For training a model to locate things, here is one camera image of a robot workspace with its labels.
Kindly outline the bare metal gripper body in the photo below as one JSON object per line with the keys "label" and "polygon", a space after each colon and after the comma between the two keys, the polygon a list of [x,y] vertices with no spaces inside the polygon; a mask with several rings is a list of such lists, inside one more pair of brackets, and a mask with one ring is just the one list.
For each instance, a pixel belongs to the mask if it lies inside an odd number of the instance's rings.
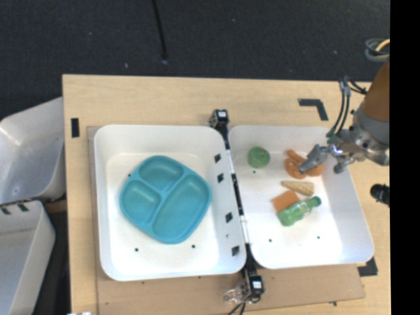
{"label": "bare metal gripper body", "polygon": [[327,134],[328,150],[337,159],[339,156],[350,156],[356,161],[366,159],[381,165],[389,166],[389,147],[362,128],[342,129],[339,133]]}

